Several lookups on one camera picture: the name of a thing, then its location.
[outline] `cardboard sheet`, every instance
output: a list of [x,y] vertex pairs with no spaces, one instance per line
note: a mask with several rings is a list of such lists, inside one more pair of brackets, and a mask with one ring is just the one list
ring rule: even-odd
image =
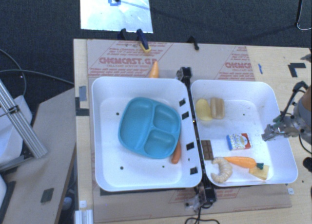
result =
[[[196,51],[188,43],[150,42],[152,51],[144,53],[137,41],[88,40],[89,88],[100,76],[147,77],[154,60],[159,77],[174,78],[180,67],[192,68],[191,81],[224,79],[254,81],[248,52],[244,46],[199,45]],[[92,102],[89,90],[89,102]],[[193,215],[185,201],[194,197],[193,188],[109,193],[95,180],[94,134],[90,104],[91,149],[93,170],[94,222],[139,220]],[[216,189],[217,201],[202,213],[223,213],[291,207],[285,185],[261,185]]]

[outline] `black cable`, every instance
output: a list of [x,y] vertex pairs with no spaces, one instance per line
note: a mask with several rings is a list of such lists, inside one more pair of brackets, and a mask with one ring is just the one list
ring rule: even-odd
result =
[[297,17],[296,17],[296,26],[299,30],[310,30],[311,28],[306,28],[306,29],[302,29],[299,27],[299,21],[300,21],[300,16],[301,16],[301,10],[302,10],[302,1],[303,0],[299,0],[299,5],[298,5],[298,10],[297,10]]
[[[18,69],[21,71],[22,68],[20,67],[20,65],[16,62],[15,59],[13,59],[12,56],[10,56],[6,51],[0,49],[0,53],[3,53],[5,56],[7,56],[10,60],[12,60],[14,62],[14,64],[18,67]],[[27,90],[27,81],[26,81],[26,77],[25,74],[23,72],[21,72],[22,78],[24,80],[24,92],[23,92],[23,96],[25,96],[26,94],[26,90]]]
[[300,81],[300,82],[295,84],[295,86],[293,87],[293,90],[292,90],[292,95],[291,95],[291,97],[290,97],[290,99],[289,99],[289,101],[287,103],[287,106],[285,107],[284,111],[282,111],[282,113],[280,115],[280,119],[279,119],[280,122],[284,119],[284,117],[285,117],[285,115],[286,115],[286,113],[288,111],[288,108],[291,105],[291,103],[292,103],[294,97],[296,96],[296,94],[298,92],[304,92],[304,91],[300,90],[301,87],[303,87],[305,89],[308,89],[308,85],[304,81]]
[[199,224],[199,222],[216,222],[217,224],[220,224],[220,222],[217,221],[217,220],[215,220],[215,219],[207,219],[207,220],[205,220],[205,219],[201,219],[201,218],[200,218],[201,209],[202,209],[202,208],[203,208],[203,209],[208,209],[208,208],[210,208],[210,207],[212,206],[211,203],[209,203],[209,206],[205,206],[205,205],[206,205],[206,204],[204,204],[202,207],[199,208],[197,218],[195,218],[195,217],[189,217],[189,218],[187,218],[187,219],[185,220],[185,223],[184,223],[184,224],[187,224],[187,222],[190,221],[190,220],[195,220],[195,222],[194,222],[193,224]]
[[302,140],[301,140],[301,136],[299,135],[299,141],[300,141],[300,144],[302,146],[302,148],[309,154],[312,154],[311,151],[309,151],[306,147],[303,146],[303,143],[302,143]]
[[55,76],[52,76],[52,75],[49,75],[49,74],[44,74],[44,73],[41,73],[41,72],[36,72],[36,71],[31,71],[31,70],[9,69],[9,70],[2,70],[2,71],[0,71],[0,73],[7,73],[7,72],[24,72],[24,73],[37,74],[37,75],[40,75],[40,76],[45,76],[45,77],[49,77],[49,78],[52,78],[52,79],[56,79],[56,80],[62,81],[64,83],[67,83],[67,84],[70,84],[70,85],[74,85],[73,82],[68,81],[66,79],[62,79],[62,78],[55,77]]

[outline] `small box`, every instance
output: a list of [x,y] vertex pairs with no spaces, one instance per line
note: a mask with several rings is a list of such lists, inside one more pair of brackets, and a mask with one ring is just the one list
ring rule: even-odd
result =
[[250,149],[252,147],[252,144],[246,133],[227,135],[226,139],[228,141],[230,150]]

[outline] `yellow toy food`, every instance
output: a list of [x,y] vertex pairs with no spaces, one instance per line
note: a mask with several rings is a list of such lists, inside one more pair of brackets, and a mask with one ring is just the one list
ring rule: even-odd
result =
[[254,175],[261,180],[266,180],[268,178],[269,166],[264,165],[263,169],[259,169],[258,167],[250,168],[249,173]]
[[195,105],[195,111],[197,114],[197,117],[203,121],[209,121],[212,120],[211,116],[211,109],[209,106],[209,103],[206,99],[200,98]]

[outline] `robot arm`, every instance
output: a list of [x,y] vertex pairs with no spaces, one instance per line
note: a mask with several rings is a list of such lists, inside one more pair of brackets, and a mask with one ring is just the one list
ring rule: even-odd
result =
[[[304,87],[305,94],[300,98],[298,103],[292,103],[294,96]],[[295,105],[293,113],[286,116],[290,104]],[[297,83],[293,88],[292,96],[288,102],[285,110],[273,120],[275,124],[268,124],[262,134],[264,141],[270,140],[277,135],[284,135],[284,137],[300,137],[311,144],[311,86],[307,86],[303,81]]]

